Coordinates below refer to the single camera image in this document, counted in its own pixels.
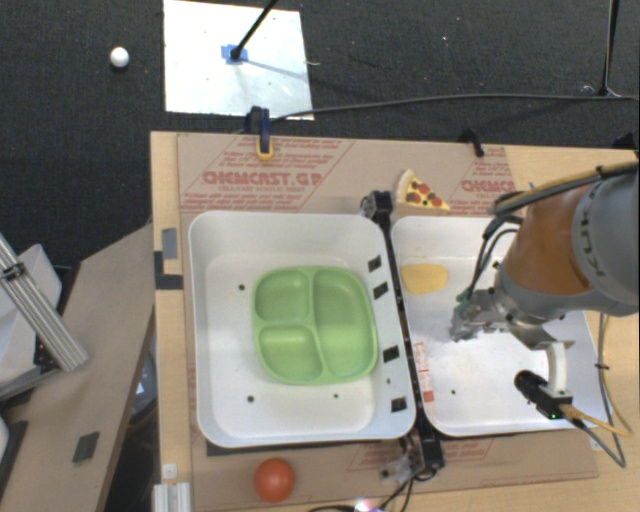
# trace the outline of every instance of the wooden board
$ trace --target wooden board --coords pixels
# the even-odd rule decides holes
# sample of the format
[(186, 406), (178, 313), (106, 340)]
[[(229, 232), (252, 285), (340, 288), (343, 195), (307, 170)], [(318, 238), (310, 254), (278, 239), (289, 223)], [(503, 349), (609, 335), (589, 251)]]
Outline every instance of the wooden board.
[[(0, 511), (100, 511), (109, 492), (151, 340), (151, 226), (85, 260), (64, 313), (89, 361), (43, 381), (9, 421), (26, 435)], [(92, 458), (72, 461), (98, 432)]]
[[(162, 231), (166, 229), (180, 229), (180, 198), (178, 196), (179, 181), (178, 172), (178, 149), (176, 143), (177, 136), (173, 133), (152, 134), (152, 174), (154, 182), (154, 236), (155, 249), (162, 249)], [(366, 145), (366, 141), (359, 141), (359, 144)], [(379, 181), (385, 169), (376, 167), (375, 151), (396, 150), (402, 151), (403, 142), (371, 141), (372, 154), (367, 160), (367, 175), (374, 176)], [(460, 155), (460, 145), (451, 144), (430, 144), (422, 143), (427, 152), (431, 152), (439, 160), (446, 160), (448, 152)], [(542, 183), (559, 176), (567, 176), (575, 172), (581, 172), (594, 168), (596, 165), (610, 164), (630, 161), (635, 156), (630, 151), (619, 150), (591, 150), (577, 148), (537, 148), (526, 146), (505, 147), (511, 174), (517, 188), (528, 189), (529, 184)], [(392, 179), (389, 179), (389, 187), (392, 186)], [(340, 206), (346, 204), (342, 199)], [(164, 261), (165, 269), (171, 272), (182, 273), (183, 260), (181, 254), (171, 261)], [(160, 394), (162, 389), (169, 389), (171, 396), (165, 396), (161, 400), (160, 407), (160, 428), (161, 428), (161, 461), (163, 464), (178, 464), (177, 478), (164, 479), (165, 483), (175, 481), (191, 482), (192, 472), (195, 468), (195, 460), (191, 459), (191, 433), (188, 424), (189, 389), (185, 364), (185, 353), (187, 351), (185, 340), (185, 323), (181, 320), (180, 314), (184, 314), (184, 306), (181, 306), (178, 299), (178, 291), (162, 290), (157, 292), (158, 317), (163, 320), (167, 346), (164, 350), (164, 357), (160, 358)], [(622, 389), (623, 393), (618, 397), (621, 409), (627, 412), (627, 416), (632, 421), (632, 426), (638, 427), (638, 330), (637, 316), (625, 319), (612, 320), (610, 326), (610, 344), (608, 346), (608, 362), (612, 366), (610, 383), (612, 388)], [(159, 344), (165, 342), (159, 338)], [(549, 437), (549, 456), (554, 456), (554, 443), (562, 442), (561, 439), (553, 441), (553, 435)], [(408, 510), (437, 509), (444, 511), (489, 511), (489, 510), (573, 510), (578, 506), (592, 509), (598, 507), (611, 507), (615, 504), (616, 510), (633, 510), (635, 501), (638, 498), (638, 488), (636, 481), (639, 475), (640, 464), (640, 443), (636, 438), (624, 441), (624, 447), (629, 460), (629, 468), (625, 471), (619, 469), (611, 462), (604, 453), (597, 453), (598, 468), (601, 477), (598, 480), (566, 481), (554, 484), (540, 484), (539, 482), (562, 480), (570, 475), (553, 474), (548, 470), (547, 478), (540, 475), (527, 475), (526, 468), (517, 469), (518, 478), (509, 481), (487, 481), (487, 488), (479, 488), (469, 491), (457, 490), (446, 492), (425, 492), (429, 490), (428, 483), (416, 486), (417, 494), (412, 498)], [(239, 459), (229, 457), (229, 463), (222, 463), (220, 471), (224, 472), (225, 467), (238, 473)], [(208, 494), (215, 495), (216, 489), (213, 487)], [(250, 496), (253, 491), (247, 489), (246, 507), (255, 509), (258, 505), (255, 499)], [(367, 503), (374, 505), (378, 500), (370, 500)], [(207, 510), (206, 506), (196, 502), (195, 508), (198, 511)], [(271, 510), (302, 512), (310, 508), (309, 504), (297, 506), (277, 506)]]

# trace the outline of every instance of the cable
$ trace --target cable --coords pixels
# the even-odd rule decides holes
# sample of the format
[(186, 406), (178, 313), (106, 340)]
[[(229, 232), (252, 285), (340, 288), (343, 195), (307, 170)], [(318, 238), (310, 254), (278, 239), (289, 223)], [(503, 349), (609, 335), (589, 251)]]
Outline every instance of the cable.
[[(607, 315), (605, 320), (604, 320), (604, 327), (603, 327), (603, 330), (604, 330), (604, 334), (603, 334), (603, 338), (602, 338), (602, 360), (603, 361), (601, 361), (603, 363), (603, 370), (608, 370), (609, 369), (609, 367), (604, 364), (604, 342), (606, 340), (607, 325), (609, 324), (609, 320), (610, 319), (611, 319), (611, 317)], [(609, 389), (609, 382), (608, 382), (608, 379), (607, 379), (607, 373), (604, 372), (604, 371), (602, 372), (602, 381), (604, 383), (605, 391), (607, 392), (607, 398), (609, 399), (609, 405), (611, 405), (611, 408), (613, 409), (613, 412), (618, 417), (618, 419), (620, 420), (620, 423), (622, 423), (624, 428), (626, 428), (628, 432), (633, 433), (633, 429), (629, 426), (629, 423), (627, 423), (627, 420), (624, 418), (624, 416), (620, 412), (620, 409), (618, 409), (618, 406), (616, 405), (615, 401), (613, 400), (613, 395), (611, 394), (611, 390)]]
[(378, 505), (378, 508), (380, 510), (384, 510), (384, 508), (391, 503), (393, 500), (395, 500), (398, 496), (400, 496), (400, 494), (402, 494), (402, 491), (404, 491), (407, 486), (413, 482), (413, 478), (410, 478), (409, 480), (407, 480), (405, 483), (403, 483), (400, 487), (398, 487), (398, 489), (396, 489), (396, 492), (394, 492), (391, 496), (389, 496), (386, 500), (384, 500), (382, 503), (380, 503), (380, 505)]
[(400, 512), (405, 512), (407, 510), (407, 507), (409, 506), (409, 500), (411, 499), (411, 491), (413, 491), (413, 482), (414, 482), (413, 478), (409, 480), (409, 487), (407, 488), (407, 496), (404, 499), (404, 503), (402, 504), (402, 508), (400, 509)]
[(424, 473), (425, 470), (423, 470), (422, 472), (418, 473), (416, 476), (414, 476), (414, 480), (416, 480), (417, 482), (428, 482), (429, 480), (432, 480), (433, 478), (435, 478), (435, 476), (438, 474), (438, 470), (434, 469), (432, 471), (430, 471), (427, 475), (422, 476), (422, 473)]
[[(605, 314), (600, 313), (600, 321), (598, 325), (598, 362), (596, 364), (596, 368), (598, 368), (598, 382), (600, 385), (600, 394), (602, 396), (602, 404), (604, 405), (604, 410), (607, 415), (607, 421), (609, 422), (609, 427), (614, 428), (613, 425), (613, 417), (611, 416), (611, 409), (609, 408), (609, 401), (607, 400), (607, 390), (604, 383), (604, 372), (608, 368), (603, 361), (604, 354), (604, 330), (605, 330)], [(617, 432), (611, 432), (613, 437), (613, 441), (616, 445), (616, 450), (618, 451), (618, 455), (616, 455), (611, 448), (609, 448), (602, 439), (600, 439), (594, 432), (587, 427), (581, 419), (571, 419), (568, 418), (573, 425), (578, 427), (580, 430), (585, 432), (591, 439), (593, 439), (600, 447), (611, 457), (611, 459), (621, 468), (627, 467), (627, 461), (624, 457), (624, 452), (622, 451), (622, 446), (620, 445), (620, 439), (618, 438)]]
[(468, 299), (471, 298), (471, 294), (473, 293), (473, 290), (475, 289), (476, 284), (478, 283), (478, 280), (480, 279), (480, 277), (482, 276), (482, 273), (487, 268), (487, 264), (491, 259), (491, 254), (493, 253), (493, 250), (495, 249), (500, 238), (506, 235), (507, 233), (517, 233), (517, 232), (518, 232), (517, 229), (503, 229), (502, 231), (500, 231), (500, 233), (498, 233), (496, 237), (493, 239), (493, 241), (491, 242), (491, 245), (489, 246), (489, 249), (486, 251), (486, 254), (485, 254), (485, 248), (489, 243), (490, 237), (485, 238), (483, 240), (482, 246), (480, 247), (480, 253), (478, 254), (478, 259), (476, 260), (476, 268), (474, 270), (473, 277), (471, 278), (471, 284), (467, 288)]
[(275, 117), (271, 123), (284, 121), (289, 117), (302, 117), (311, 114), (328, 114), (334, 112), (349, 112), (374, 108), (396, 107), (401, 105), (413, 105), (417, 103), (436, 103), (442, 101), (472, 100), (472, 99), (526, 99), (526, 100), (553, 100), (553, 101), (635, 101), (635, 96), (563, 96), (544, 94), (519, 94), (519, 93), (476, 93), (476, 94), (448, 94), (444, 96), (420, 96), (404, 100), (380, 101), (373, 103), (361, 103), (355, 105), (342, 105), (338, 107), (316, 108), (292, 112)]
[(556, 196), (568, 190), (632, 172), (638, 172), (637, 162), (598, 166), (593, 171), (582, 172), (569, 178), (550, 181), (533, 190), (518, 192), (507, 197), (500, 197), (496, 200), (493, 207), (489, 209), (489, 213), (497, 216), (505, 215), (531, 203), (542, 201), (543, 199)]
[(618, 442), (616, 442), (616, 446), (618, 447), (618, 453), (620, 454), (620, 458), (618, 458), (616, 454), (613, 453), (611, 448), (609, 448), (606, 444), (604, 444), (602, 439), (600, 439), (594, 432), (592, 432), (589, 427), (587, 427), (584, 423), (582, 423), (582, 421), (573, 420), (571, 423), (573, 423), (576, 427), (578, 427), (585, 434), (587, 434), (591, 439), (593, 439), (596, 443), (598, 443), (600, 448), (602, 448), (606, 452), (606, 454), (609, 457), (611, 457), (618, 466), (620, 466), (623, 469), (627, 467), (627, 461), (624, 458), (624, 453), (622, 452), (622, 449), (620, 448)]
[(324, 512), (325, 510), (334, 510), (338, 512), (354, 512), (353, 505), (328, 505), (326, 507), (317, 507), (308, 510), (307, 512)]

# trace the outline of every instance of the black floor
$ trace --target black floor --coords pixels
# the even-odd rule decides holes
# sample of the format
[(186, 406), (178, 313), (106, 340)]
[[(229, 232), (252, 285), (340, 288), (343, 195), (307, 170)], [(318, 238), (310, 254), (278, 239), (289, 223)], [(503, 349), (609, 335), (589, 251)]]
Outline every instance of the black floor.
[[(262, 6), (265, 2), (220, 2)], [(315, 107), (416, 96), (598, 89), (603, 0), (282, 0), (301, 12)], [(640, 4), (622, 1), (610, 85), (638, 96)], [(160, 0), (0, 4), (0, 232), (69, 265), (150, 215), (151, 130), (229, 132), (241, 121), (168, 114)], [(110, 70), (115, 45), (127, 73)], [(608, 147), (637, 102), (459, 100), (326, 114), (276, 134)]]

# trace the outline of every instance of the green divided plate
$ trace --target green divided plate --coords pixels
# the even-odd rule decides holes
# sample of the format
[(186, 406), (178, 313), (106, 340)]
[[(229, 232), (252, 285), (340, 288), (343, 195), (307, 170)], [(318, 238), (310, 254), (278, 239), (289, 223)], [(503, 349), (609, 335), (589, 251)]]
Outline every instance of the green divided plate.
[(367, 375), (378, 339), (362, 281), (339, 267), (272, 270), (253, 287), (253, 336), (260, 362), (288, 384), (332, 384)]

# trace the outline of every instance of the white ball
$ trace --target white ball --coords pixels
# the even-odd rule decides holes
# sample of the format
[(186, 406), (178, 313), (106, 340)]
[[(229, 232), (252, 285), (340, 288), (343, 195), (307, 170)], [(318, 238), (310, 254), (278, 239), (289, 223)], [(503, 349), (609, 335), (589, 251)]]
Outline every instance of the white ball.
[(117, 46), (111, 50), (109, 58), (111, 59), (111, 64), (116, 68), (124, 68), (129, 64), (129, 52), (122, 46)]

